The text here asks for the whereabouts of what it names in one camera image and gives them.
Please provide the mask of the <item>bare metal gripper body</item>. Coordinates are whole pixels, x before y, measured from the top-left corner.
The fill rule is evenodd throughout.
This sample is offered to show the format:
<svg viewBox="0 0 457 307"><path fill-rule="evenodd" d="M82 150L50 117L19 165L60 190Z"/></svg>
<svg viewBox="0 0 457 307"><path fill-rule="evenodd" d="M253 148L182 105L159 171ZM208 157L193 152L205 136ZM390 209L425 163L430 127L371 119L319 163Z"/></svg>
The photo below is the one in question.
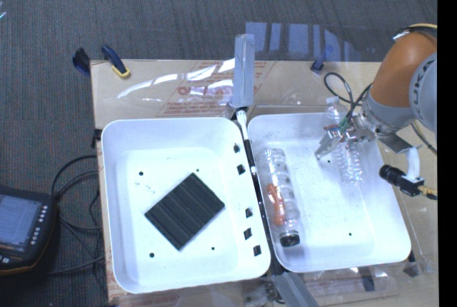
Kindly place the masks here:
<svg viewBox="0 0 457 307"><path fill-rule="evenodd" d="M358 121L359 117L347 114L326 114L326 144L339 144L345 141L374 141L376 135Z"/></svg>

